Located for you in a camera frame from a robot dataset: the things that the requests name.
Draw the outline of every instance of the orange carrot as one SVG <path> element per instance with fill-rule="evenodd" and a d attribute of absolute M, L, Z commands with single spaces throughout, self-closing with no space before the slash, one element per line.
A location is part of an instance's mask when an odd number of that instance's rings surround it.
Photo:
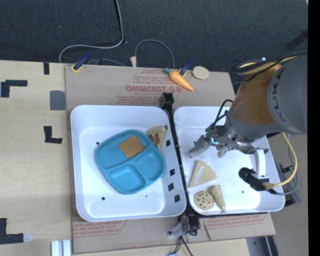
<path fill-rule="evenodd" d="M 177 71 L 173 70 L 173 71 L 169 71 L 169 69 L 166 69 L 165 72 L 169 73 L 170 79 L 172 81 L 174 81 L 177 85 L 193 92 L 194 89 L 192 88 L 192 86 L 190 85 L 190 83 L 181 75 L 179 74 Z"/>

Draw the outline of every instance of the white plastic tray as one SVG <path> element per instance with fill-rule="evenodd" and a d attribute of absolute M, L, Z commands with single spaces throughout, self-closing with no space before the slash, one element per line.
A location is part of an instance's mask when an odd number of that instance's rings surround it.
<path fill-rule="evenodd" d="M 178 159 L 167 114 L 153 106 L 81 105 L 70 116 L 76 208 L 90 222 L 178 216 L 186 208 Z M 164 175 L 134 194 L 117 192 L 95 160 L 97 143 L 120 132 L 167 126 L 161 153 Z"/>
<path fill-rule="evenodd" d="M 210 146 L 205 152 L 189 158 L 189 149 L 193 148 L 194 142 L 201 135 L 205 135 L 205 129 L 214 121 L 218 110 L 219 107 L 184 106 L 178 108 L 173 115 L 187 187 L 189 187 L 197 160 L 205 162 L 217 175 L 217 179 L 214 181 L 188 188 L 191 206 L 202 215 L 279 211 L 285 204 L 284 196 L 273 195 L 267 191 L 255 191 L 239 177 L 238 173 L 242 167 L 256 170 L 256 162 L 253 155 L 245 155 L 238 150 L 232 150 L 228 151 L 224 157 L 219 158 L 216 148 Z M 218 125 L 223 125 L 224 123 L 225 119 L 222 119 L 218 122 Z M 254 146 L 270 148 L 266 137 L 255 142 Z M 265 161 L 266 175 L 270 178 L 269 181 L 278 183 L 280 180 L 270 150 L 265 154 Z M 217 204 L 208 211 L 197 208 L 193 200 L 195 193 L 200 190 L 207 191 L 217 184 L 220 184 L 222 189 L 226 212 L 222 213 Z M 281 187 L 275 190 L 282 192 Z"/>

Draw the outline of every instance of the blue divided plate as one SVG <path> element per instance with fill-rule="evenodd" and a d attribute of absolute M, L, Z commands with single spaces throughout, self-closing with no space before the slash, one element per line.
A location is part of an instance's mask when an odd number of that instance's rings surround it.
<path fill-rule="evenodd" d="M 119 144 L 136 136 L 143 150 L 133 157 L 125 156 Z M 166 162 L 153 142 L 135 129 L 120 132 L 104 142 L 95 151 L 96 163 L 110 184 L 120 193 L 133 194 L 159 179 L 166 170 Z"/>

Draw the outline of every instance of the cardboard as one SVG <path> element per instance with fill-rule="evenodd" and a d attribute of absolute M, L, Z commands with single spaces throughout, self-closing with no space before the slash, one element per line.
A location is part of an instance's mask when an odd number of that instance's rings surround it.
<path fill-rule="evenodd" d="M 163 92 L 173 93 L 174 110 L 182 106 L 220 106 L 225 99 L 234 98 L 228 73 L 210 72 L 202 80 L 189 71 L 185 78 L 194 92 L 176 85 L 158 68 L 85 65 L 75 74 L 69 65 L 65 66 L 73 253 L 176 244 L 176 238 L 167 237 L 167 228 L 175 226 L 178 217 L 94 223 L 79 216 L 75 205 L 70 113 L 79 105 L 157 106 Z M 274 234 L 270 214 L 266 213 L 202 218 L 197 235 L 186 239 L 188 243 L 198 243 Z"/>

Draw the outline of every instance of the beige round disc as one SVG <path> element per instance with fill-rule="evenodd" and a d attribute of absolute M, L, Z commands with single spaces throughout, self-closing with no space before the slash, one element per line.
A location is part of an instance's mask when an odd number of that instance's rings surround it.
<path fill-rule="evenodd" d="M 192 74 L 198 79 L 206 79 L 209 77 L 209 70 L 203 66 L 195 66 L 192 70 Z"/>
<path fill-rule="evenodd" d="M 200 208 L 203 211 L 210 210 L 215 205 L 215 200 L 213 196 L 204 190 L 199 191 L 193 197 L 194 204 L 196 207 Z"/>

